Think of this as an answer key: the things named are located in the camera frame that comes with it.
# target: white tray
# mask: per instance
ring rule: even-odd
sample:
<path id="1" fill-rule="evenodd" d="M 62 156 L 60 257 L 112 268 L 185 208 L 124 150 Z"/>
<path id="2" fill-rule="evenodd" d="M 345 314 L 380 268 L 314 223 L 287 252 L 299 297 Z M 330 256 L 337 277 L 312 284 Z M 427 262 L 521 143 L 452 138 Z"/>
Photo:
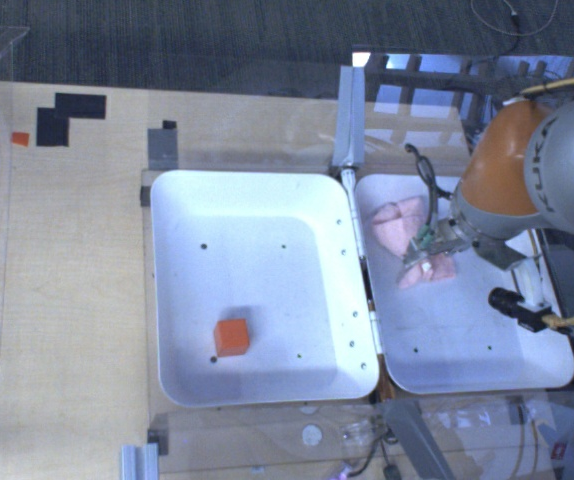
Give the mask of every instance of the white tray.
<path id="1" fill-rule="evenodd" d="M 439 178 L 453 190 L 456 178 Z M 502 316 L 487 303 L 497 287 L 514 289 L 511 274 L 480 259 L 472 250 L 456 254 L 456 278 L 400 290 L 396 278 L 402 261 L 376 241 L 371 219 L 387 202 L 423 196 L 418 176 L 372 175 L 357 186 L 374 302 L 381 323 L 391 378 L 412 393 L 453 393 L 505 389 L 554 388 L 574 375 L 574 356 L 567 337 L 545 330 L 534 334 Z M 448 203 L 441 199 L 444 216 Z M 533 254 L 528 235 L 511 245 Z M 544 262 L 544 295 L 559 314 Z"/>
<path id="2" fill-rule="evenodd" d="M 152 187 L 160 382 L 174 402 L 352 399 L 378 361 L 346 194 L 311 174 L 171 171 Z M 246 354 L 216 355 L 246 318 Z"/>

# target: dark carpet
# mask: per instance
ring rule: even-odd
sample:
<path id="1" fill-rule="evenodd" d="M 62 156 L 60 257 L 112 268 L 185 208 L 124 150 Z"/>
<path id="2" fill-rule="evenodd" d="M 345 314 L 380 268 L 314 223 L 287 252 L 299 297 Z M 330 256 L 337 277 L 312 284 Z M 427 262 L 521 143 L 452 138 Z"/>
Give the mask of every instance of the dark carpet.
<path id="1" fill-rule="evenodd" d="M 524 31 L 554 0 L 510 0 Z M 479 12 L 512 30 L 507 7 Z M 352 49 L 493 55 L 514 39 L 482 25 L 470 0 L 0 0 L 1 25 L 31 27 L 21 81 L 329 96 Z M 574 0 L 516 53 L 574 56 Z"/>

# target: pink object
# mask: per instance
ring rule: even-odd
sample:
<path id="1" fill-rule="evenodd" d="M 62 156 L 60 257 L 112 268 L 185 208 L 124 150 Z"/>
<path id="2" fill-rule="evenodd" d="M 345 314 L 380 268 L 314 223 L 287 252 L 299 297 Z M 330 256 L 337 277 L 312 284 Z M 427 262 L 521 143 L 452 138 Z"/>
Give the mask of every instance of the pink object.
<path id="1" fill-rule="evenodd" d="M 376 240 L 389 252 L 403 258 L 410 240 L 425 223 L 425 210 L 420 197 L 382 206 L 372 220 Z M 400 288 L 408 288 L 420 281 L 440 281 L 456 276 L 454 261 L 444 254 L 431 256 L 403 273 Z"/>

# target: small orange marker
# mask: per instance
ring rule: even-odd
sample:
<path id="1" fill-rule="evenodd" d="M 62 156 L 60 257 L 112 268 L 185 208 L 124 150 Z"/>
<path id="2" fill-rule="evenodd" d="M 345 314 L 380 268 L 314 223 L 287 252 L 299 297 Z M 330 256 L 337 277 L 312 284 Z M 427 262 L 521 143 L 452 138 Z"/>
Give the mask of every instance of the small orange marker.
<path id="1" fill-rule="evenodd" d="M 29 134 L 24 132 L 12 132 L 11 143 L 17 146 L 29 147 Z"/>
<path id="2" fill-rule="evenodd" d="M 244 318 L 220 320 L 214 329 L 218 357 L 241 356 L 249 348 L 249 333 Z"/>

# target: light wood surface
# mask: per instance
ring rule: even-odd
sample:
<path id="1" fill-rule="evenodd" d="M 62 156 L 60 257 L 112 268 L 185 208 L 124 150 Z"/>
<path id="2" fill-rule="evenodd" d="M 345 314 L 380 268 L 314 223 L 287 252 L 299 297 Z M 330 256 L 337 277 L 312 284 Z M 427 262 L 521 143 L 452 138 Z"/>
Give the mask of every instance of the light wood surface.
<path id="1" fill-rule="evenodd" d="M 37 148 L 36 108 L 52 107 L 58 91 L 106 94 L 107 119 L 71 120 L 69 148 Z M 13 129 L 32 137 L 29 148 L 14 147 L 12 158 L 0 480 L 115 480 L 120 447 L 143 445 L 150 423 L 139 201 L 147 128 L 178 121 L 181 155 L 189 151 L 185 160 L 204 162 L 280 150 L 287 133 L 315 163 L 331 154 L 335 109 L 288 98 L 30 84 L 15 84 L 13 94 Z M 191 157 L 191 151 L 198 153 Z M 515 430 L 498 450 L 496 429 L 486 434 L 491 444 L 472 453 L 459 451 L 456 440 L 448 458 L 459 478 L 476 478 L 477 463 L 511 469 Z M 417 478 L 400 445 L 390 452 L 404 478 Z M 525 449 L 521 473 L 531 471 L 529 457 L 536 454 L 533 443 Z M 547 471 L 547 461 L 537 454 L 538 471 Z M 162 478 L 326 480 L 337 464 L 259 464 Z M 382 478 L 383 466 L 379 452 L 361 478 Z"/>

